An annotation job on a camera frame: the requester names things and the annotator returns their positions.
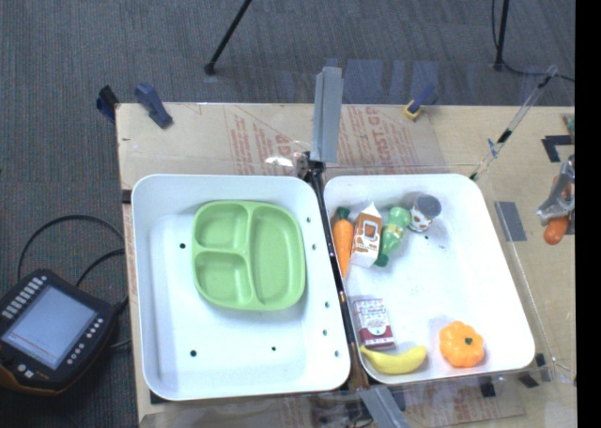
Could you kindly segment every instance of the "orange vegetable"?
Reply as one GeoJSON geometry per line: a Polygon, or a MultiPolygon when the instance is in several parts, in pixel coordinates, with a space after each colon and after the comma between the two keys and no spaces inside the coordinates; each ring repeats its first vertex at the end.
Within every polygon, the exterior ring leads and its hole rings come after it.
{"type": "Polygon", "coordinates": [[[467,368],[475,365],[484,355],[485,341],[473,327],[454,321],[440,330],[440,353],[453,366],[467,368]]]}
{"type": "Polygon", "coordinates": [[[559,243],[562,240],[563,235],[565,235],[569,225],[570,217],[568,215],[560,216],[559,218],[551,218],[543,233],[543,239],[547,244],[553,245],[559,243]]]}
{"type": "Polygon", "coordinates": [[[338,208],[338,221],[334,223],[331,229],[334,249],[338,258],[338,266],[340,273],[344,278],[348,271],[348,259],[350,258],[350,248],[353,243],[353,223],[348,220],[348,209],[345,207],[338,208]]]}

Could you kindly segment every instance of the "table surface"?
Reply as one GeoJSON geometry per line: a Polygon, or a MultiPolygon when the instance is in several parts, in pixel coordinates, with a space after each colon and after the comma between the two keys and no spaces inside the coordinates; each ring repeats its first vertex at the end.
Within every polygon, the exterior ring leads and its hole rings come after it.
{"type": "MultiPolygon", "coordinates": [[[[144,381],[134,233],[131,205],[127,202],[131,189],[142,177],[157,173],[293,175],[295,160],[311,148],[314,110],[311,104],[164,103],[164,106],[174,119],[166,129],[155,124],[140,104],[116,106],[119,173],[126,201],[123,215],[138,418],[142,421],[154,416],[154,423],[163,420],[161,416],[173,420],[174,413],[191,407],[152,404],[144,381]]],[[[424,170],[469,176],[485,158],[490,140],[494,143],[499,138],[519,110],[519,106],[424,106],[415,120],[409,120],[403,116],[402,108],[343,105],[338,162],[327,164],[326,176],[424,170]]],[[[536,208],[547,199],[562,162],[574,154],[574,138],[566,127],[566,118],[572,115],[573,107],[531,108],[478,179],[512,267],[537,352],[544,355],[547,365],[540,373],[534,371],[529,375],[528,379],[534,381],[530,388],[528,383],[514,384],[508,377],[504,380],[501,377],[503,386],[510,389],[497,397],[498,412],[476,409],[474,402],[466,408],[472,410],[471,414],[456,413],[457,405],[455,412],[452,407],[449,413],[448,404],[440,402],[445,409],[437,411],[437,404],[430,403],[428,413],[424,414],[422,405],[418,403],[420,409],[412,411],[409,403],[405,412],[409,423],[414,420],[419,426],[462,421],[485,426],[577,425],[577,390],[573,383],[577,371],[575,236],[565,236],[556,246],[547,245],[542,238],[544,227],[535,215],[536,208]],[[504,225],[501,221],[497,211],[500,207],[511,208],[511,220],[519,228],[518,237],[509,222],[504,225]],[[507,231],[515,240],[507,239],[507,231]]],[[[509,211],[501,212],[509,221],[509,211]]],[[[426,388],[418,387],[414,392],[422,401],[423,390],[426,388]]]]}

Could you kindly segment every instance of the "black pole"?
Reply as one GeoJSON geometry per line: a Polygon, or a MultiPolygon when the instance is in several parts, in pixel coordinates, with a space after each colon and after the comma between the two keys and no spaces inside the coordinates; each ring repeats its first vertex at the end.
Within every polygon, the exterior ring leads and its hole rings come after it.
{"type": "Polygon", "coordinates": [[[225,36],[222,39],[222,42],[219,44],[217,51],[215,51],[215,54],[213,55],[213,57],[211,57],[210,61],[207,64],[205,64],[205,73],[206,74],[208,74],[208,75],[215,74],[215,63],[217,63],[217,60],[219,59],[219,56],[221,55],[223,49],[225,48],[227,41],[229,41],[229,39],[232,37],[232,34],[234,34],[234,31],[236,30],[238,23],[242,19],[242,16],[244,16],[246,9],[248,8],[249,5],[251,5],[252,1],[253,0],[244,0],[244,3],[242,4],[241,8],[238,11],[238,14],[236,15],[236,18],[234,18],[234,21],[229,26],[229,29],[227,30],[227,32],[225,33],[225,36]]]}
{"type": "Polygon", "coordinates": [[[499,31],[499,44],[497,45],[497,59],[495,59],[495,69],[501,70],[503,61],[503,44],[505,43],[505,28],[507,27],[507,12],[509,11],[509,0],[503,0],[503,10],[501,13],[501,27],[499,31]]]}

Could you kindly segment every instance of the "yellow banana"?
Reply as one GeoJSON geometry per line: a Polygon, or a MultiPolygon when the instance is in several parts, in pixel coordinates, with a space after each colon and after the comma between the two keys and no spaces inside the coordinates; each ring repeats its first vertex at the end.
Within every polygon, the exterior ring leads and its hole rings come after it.
{"type": "Polygon", "coordinates": [[[424,362],[427,356],[425,346],[413,346],[412,348],[399,353],[398,355],[389,355],[366,348],[362,344],[359,348],[374,368],[386,375],[400,375],[417,370],[424,362]]]}

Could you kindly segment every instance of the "green divided dish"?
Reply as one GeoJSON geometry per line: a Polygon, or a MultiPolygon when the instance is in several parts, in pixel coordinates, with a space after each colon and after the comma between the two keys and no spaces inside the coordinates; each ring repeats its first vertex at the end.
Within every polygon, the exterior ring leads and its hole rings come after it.
{"type": "Polygon", "coordinates": [[[198,292],[239,310],[282,310],[305,286],[302,231],[280,206],[258,201],[211,201],[193,221],[192,261],[198,292]]]}

